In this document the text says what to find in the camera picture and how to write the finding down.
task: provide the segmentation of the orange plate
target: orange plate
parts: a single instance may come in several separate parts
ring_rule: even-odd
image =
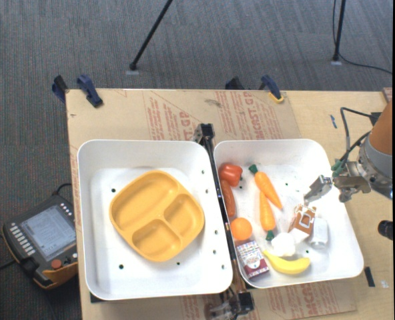
[[[189,245],[204,227],[204,210],[170,174],[148,171],[111,201],[110,220],[141,256],[167,261]]]

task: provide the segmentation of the orange ball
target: orange ball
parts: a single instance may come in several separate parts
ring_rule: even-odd
[[[252,235],[252,225],[246,218],[238,217],[230,223],[232,236],[238,241],[245,241]]]

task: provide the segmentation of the gray carpet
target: gray carpet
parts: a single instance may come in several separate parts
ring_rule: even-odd
[[[393,0],[346,0],[341,65],[334,0],[173,0],[131,71],[166,1],[0,0],[0,229],[71,180],[58,75],[70,88],[82,73],[97,88],[224,89],[238,76],[258,89],[265,74],[282,90],[392,86]],[[0,319],[52,319],[51,308],[81,318],[77,278],[45,293],[18,265],[0,270]]]

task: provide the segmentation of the banana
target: banana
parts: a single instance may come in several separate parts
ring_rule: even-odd
[[[263,254],[269,259],[270,265],[279,273],[295,275],[305,271],[310,265],[309,257],[301,257],[294,261],[288,261],[282,257],[272,255],[267,250]]]

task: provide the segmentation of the black stand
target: black stand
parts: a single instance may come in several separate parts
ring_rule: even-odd
[[[135,59],[133,60],[133,62],[131,64],[129,64],[129,68],[131,70],[135,70],[137,69],[137,62],[139,60],[139,58],[141,57],[141,55],[143,54],[145,48],[147,47],[147,44],[149,43],[151,37],[153,37],[153,34],[155,33],[157,26],[159,26],[163,16],[165,15],[166,11],[168,10],[169,6],[171,5],[171,2],[173,0],[168,0],[165,4],[165,6],[163,7],[161,13],[159,14],[159,17],[157,18],[155,24],[153,25],[153,27],[151,28],[147,38],[145,38],[145,41],[143,43],[143,45],[141,46],[141,49],[138,51],[137,56],[135,57]]]
[[[342,36],[342,28],[343,28],[343,18],[344,18],[344,8],[346,7],[346,0],[342,0],[342,5],[340,8],[340,19],[338,21],[338,30],[337,30],[337,39],[336,39],[336,50],[334,52],[334,56],[332,57],[333,61],[338,61],[339,58],[339,48],[340,48],[340,38]]]

